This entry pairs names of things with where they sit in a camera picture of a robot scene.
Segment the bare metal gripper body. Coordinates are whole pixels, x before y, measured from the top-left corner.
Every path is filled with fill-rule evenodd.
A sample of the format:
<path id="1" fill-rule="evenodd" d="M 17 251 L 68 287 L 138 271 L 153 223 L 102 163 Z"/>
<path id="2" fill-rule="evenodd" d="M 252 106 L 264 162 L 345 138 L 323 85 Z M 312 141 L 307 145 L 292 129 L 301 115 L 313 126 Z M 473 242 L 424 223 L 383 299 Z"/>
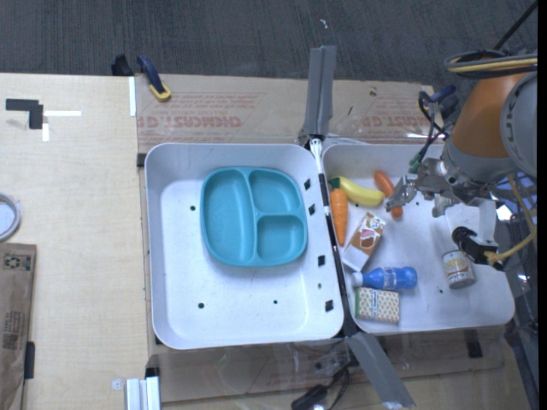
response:
<path id="1" fill-rule="evenodd" d="M 418 167 L 417 175 L 415 187 L 423 197 L 445 206 L 474 206 L 491 198 L 488 184 L 471 179 L 451 163 L 446 165 L 442 159 L 426 158 Z"/>

